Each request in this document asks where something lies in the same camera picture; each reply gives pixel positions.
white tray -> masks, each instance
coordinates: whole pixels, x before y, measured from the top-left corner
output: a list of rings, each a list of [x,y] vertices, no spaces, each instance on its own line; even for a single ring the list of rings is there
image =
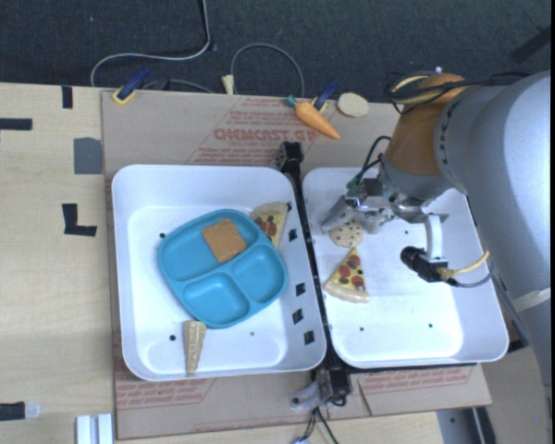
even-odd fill
[[[323,284],[344,258],[320,224],[356,168],[319,168],[303,181],[318,275]],[[375,176],[372,170],[368,176]],[[450,268],[467,266],[482,254],[464,196],[445,192],[428,206],[428,212],[450,214],[442,224],[443,254]],[[358,247],[363,260],[370,302],[345,302],[324,294],[333,346],[346,363],[361,367],[396,367],[464,364],[498,360],[508,347],[500,306],[491,281],[478,288],[453,288],[427,283],[405,266],[401,250],[425,248],[423,225],[395,219],[374,235],[364,234]],[[473,282],[487,267],[461,275]]]
[[[158,269],[160,234],[218,209],[248,215],[269,202],[292,207],[278,247],[289,285],[280,299],[253,317],[233,327],[209,328],[195,376],[299,371],[322,361],[327,343],[286,177],[266,167],[128,166],[115,175],[112,196],[122,351],[136,376],[152,381],[186,377],[181,331],[191,316]]]

divided blue plate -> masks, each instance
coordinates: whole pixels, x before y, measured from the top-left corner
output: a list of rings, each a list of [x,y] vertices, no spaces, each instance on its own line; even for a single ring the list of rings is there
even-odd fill
[[[229,219],[246,250],[220,263],[202,230]],[[179,302],[209,327],[230,327],[257,314],[288,286],[288,271],[264,232],[242,212],[221,209],[198,217],[167,235],[158,266]]]

cardboard box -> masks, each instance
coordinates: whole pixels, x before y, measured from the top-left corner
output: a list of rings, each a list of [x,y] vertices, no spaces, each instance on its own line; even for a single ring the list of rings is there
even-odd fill
[[[290,408],[290,394],[310,382],[310,373],[284,373],[147,382],[123,362],[119,340],[117,271],[110,184],[134,164],[269,166],[281,142],[300,142],[302,173],[315,167],[358,167],[379,135],[390,135],[397,113],[370,104],[361,118],[330,104],[327,118],[341,134],[333,141],[305,127],[277,98],[138,92],[126,106],[102,92],[107,223],[116,333],[117,438],[305,423],[308,412]],[[384,371],[352,376],[353,393],[329,419],[416,413],[490,403],[480,365]]]

pizza slice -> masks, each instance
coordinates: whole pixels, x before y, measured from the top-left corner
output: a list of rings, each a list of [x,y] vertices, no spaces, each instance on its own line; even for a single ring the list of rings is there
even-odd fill
[[[264,203],[251,212],[251,219],[269,237],[276,248],[279,246],[289,210],[286,203]]]
[[[352,248],[329,277],[325,290],[350,302],[368,302],[362,260],[357,249]]]

orange carrot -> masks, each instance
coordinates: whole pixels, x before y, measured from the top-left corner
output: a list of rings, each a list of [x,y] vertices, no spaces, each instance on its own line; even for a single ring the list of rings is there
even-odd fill
[[[310,102],[300,101],[295,106],[296,115],[309,127],[324,133],[325,135],[339,140],[340,135],[337,133],[333,125],[314,108]]]

